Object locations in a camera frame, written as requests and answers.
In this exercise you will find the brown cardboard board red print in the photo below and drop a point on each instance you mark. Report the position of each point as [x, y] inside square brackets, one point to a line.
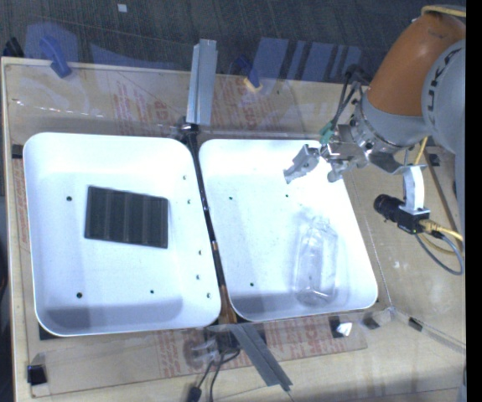
[140, 99]

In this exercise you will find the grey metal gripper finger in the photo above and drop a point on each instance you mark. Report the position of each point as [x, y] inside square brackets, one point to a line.
[338, 172]
[303, 161]

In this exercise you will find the black ribbed rectangular panel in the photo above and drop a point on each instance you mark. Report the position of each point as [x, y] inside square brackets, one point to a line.
[126, 217]

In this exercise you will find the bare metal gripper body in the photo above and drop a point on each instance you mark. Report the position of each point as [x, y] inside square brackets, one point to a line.
[349, 147]

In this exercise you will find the black cylinder on white bracket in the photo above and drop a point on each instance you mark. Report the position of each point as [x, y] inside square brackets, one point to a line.
[400, 214]

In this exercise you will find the white plastic tray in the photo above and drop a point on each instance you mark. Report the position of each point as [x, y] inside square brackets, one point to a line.
[257, 233]
[119, 274]

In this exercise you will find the clear plastic bottle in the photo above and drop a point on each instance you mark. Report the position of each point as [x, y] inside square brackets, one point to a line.
[316, 262]

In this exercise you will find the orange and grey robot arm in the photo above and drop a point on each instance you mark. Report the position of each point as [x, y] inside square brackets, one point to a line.
[408, 69]

